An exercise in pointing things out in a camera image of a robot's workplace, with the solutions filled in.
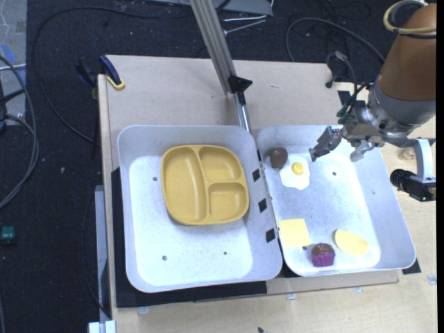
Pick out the yellow square cheese slice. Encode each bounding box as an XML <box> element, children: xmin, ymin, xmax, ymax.
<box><xmin>277</xmin><ymin>218</ymin><xmax>312</xmax><ymax>248</ymax></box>

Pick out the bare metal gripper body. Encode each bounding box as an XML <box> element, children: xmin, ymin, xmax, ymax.
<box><xmin>341</xmin><ymin>102</ymin><xmax>418</xmax><ymax>148</ymax></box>

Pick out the yellow divided plate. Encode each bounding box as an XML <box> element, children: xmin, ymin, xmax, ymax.
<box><xmin>160</xmin><ymin>144</ymin><xmax>251</xmax><ymax>227</ymax></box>

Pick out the white plastic tray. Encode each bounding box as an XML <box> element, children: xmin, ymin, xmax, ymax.
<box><xmin>256</xmin><ymin>124</ymin><xmax>417</xmax><ymax>278</ymax></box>
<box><xmin>117</xmin><ymin>124</ymin><xmax>284</xmax><ymax>294</ymax></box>

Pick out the purple and brown cupcake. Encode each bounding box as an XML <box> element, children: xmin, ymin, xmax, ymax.
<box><xmin>310</xmin><ymin>242</ymin><xmax>336</xmax><ymax>268</ymax></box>

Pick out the brown round toy food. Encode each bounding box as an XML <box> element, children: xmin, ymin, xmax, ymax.
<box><xmin>269</xmin><ymin>146</ymin><xmax>289</xmax><ymax>169</ymax></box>

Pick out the black cylinder on white bracket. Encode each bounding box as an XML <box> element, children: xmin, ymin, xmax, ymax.
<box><xmin>389</xmin><ymin>137</ymin><xmax>437</xmax><ymax>203</ymax></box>

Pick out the yellow half-round slice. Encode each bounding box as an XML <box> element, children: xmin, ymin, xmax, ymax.
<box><xmin>333</xmin><ymin>228</ymin><xmax>370</xmax><ymax>258</ymax></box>

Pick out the white and yellow fried egg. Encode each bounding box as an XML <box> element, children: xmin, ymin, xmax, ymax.
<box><xmin>279</xmin><ymin>154</ymin><xmax>311</xmax><ymax>191</ymax></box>

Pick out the pale wood board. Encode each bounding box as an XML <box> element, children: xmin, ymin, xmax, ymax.
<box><xmin>105</xmin><ymin>54</ymin><xmax>400</xmax><ymax>296</ymax></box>

